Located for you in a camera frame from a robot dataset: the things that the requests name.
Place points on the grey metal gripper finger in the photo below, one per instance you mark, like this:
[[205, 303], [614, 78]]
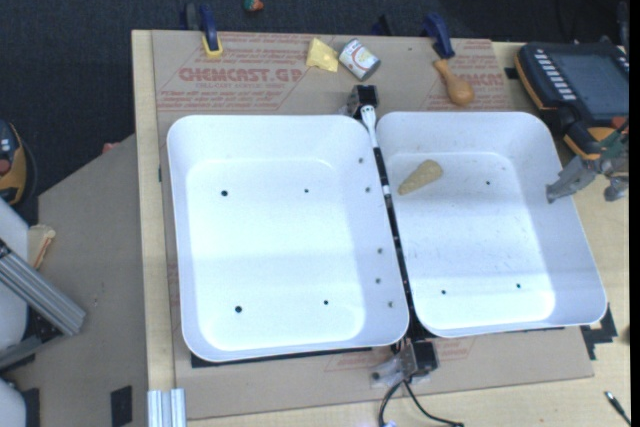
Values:
[[617, 189], [572, 179]]

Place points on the green and orange strawberry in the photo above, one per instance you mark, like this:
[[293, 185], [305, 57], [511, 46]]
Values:
[[253, 3]]

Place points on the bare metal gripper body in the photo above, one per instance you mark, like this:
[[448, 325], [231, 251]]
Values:
[[616, 162]]

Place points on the small white can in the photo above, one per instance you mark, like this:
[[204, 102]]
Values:
[[358, 59]]

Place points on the white plastic tray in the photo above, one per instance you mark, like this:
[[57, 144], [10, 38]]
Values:
[[480, 245], [280, 240]]

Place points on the tan chicken drumstick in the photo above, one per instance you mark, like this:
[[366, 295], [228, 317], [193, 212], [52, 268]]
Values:
[[457, 90]]

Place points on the brown cardboard board red print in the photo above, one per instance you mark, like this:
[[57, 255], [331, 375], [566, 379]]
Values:
[[300, 395]]

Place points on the yellow cheese wedge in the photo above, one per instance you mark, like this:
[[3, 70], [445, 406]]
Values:
[[321, 56]]

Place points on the thin black and white rod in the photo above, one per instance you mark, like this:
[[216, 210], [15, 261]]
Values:
[[393, 225]]

